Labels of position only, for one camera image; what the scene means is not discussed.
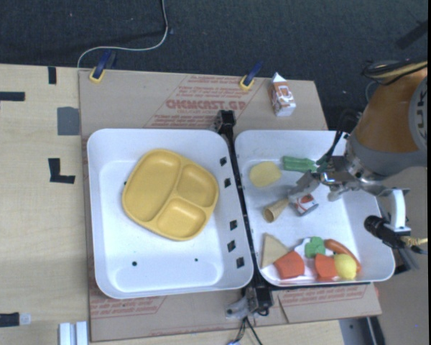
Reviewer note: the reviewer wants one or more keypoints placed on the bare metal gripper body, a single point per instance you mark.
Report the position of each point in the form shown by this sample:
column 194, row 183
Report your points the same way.
column 345, row 173

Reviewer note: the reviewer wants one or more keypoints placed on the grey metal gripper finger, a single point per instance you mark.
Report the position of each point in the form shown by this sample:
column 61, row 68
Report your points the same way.
column 335, row 193
column 303, row 187

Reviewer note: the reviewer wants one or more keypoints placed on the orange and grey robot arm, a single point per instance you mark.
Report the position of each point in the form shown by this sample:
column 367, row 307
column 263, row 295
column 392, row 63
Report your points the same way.
column 388, row 128

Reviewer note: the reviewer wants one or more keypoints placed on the red and white can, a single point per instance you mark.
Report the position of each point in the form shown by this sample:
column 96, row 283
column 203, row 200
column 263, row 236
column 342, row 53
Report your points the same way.
column 305, row 205

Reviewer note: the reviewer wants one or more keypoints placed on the green pea pod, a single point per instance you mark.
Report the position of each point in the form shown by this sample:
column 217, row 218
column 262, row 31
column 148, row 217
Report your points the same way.
column 296, row 163

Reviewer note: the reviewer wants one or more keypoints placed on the white plastic tray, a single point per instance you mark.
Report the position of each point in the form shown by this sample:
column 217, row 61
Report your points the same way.
column 345, row 228
column 165, row 264

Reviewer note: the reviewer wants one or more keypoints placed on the tan ice cream cone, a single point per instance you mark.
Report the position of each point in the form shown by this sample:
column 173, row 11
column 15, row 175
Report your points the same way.
column 274, row 210

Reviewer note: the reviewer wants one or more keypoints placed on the yellow potato crisp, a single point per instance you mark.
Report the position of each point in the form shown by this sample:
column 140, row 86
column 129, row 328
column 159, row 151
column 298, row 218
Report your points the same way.
column 265, row 174

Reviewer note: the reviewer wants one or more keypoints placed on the orange sausage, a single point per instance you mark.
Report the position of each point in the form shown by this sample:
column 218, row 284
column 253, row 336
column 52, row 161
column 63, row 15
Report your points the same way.
column 341, row 248

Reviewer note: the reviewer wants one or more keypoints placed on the green broccoli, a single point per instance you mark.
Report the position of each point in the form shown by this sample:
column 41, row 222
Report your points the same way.
column 314, row 247

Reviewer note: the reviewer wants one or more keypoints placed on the thin black rod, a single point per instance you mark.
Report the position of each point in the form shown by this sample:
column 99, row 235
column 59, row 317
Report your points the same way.
column 242, row 192

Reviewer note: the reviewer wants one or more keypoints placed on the tan bread triangle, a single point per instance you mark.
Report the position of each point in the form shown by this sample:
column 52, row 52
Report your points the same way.
column 271, row 250

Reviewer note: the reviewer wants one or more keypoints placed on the yellow lemon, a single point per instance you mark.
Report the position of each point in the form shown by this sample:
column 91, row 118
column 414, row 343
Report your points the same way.
column 345, row 266

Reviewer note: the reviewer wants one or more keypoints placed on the orange carrot chunk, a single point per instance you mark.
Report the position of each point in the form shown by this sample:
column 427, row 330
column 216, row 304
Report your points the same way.
column 324, row 266
column 290, row 265

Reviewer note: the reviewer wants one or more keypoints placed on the orange and white carton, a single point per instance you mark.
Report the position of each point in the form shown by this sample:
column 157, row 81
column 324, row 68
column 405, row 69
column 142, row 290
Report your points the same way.
column 282, row 97

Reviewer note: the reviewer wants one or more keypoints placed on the yellow divided plate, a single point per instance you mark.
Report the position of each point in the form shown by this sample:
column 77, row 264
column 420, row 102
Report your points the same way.
column 154, row 185

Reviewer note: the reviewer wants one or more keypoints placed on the brown cardboard board red print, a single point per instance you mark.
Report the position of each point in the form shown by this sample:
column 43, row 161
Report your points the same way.
column 129, row 99

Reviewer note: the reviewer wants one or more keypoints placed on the black cylinder on white bracket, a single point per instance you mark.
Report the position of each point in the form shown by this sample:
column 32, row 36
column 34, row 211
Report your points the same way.
column 384, row 228

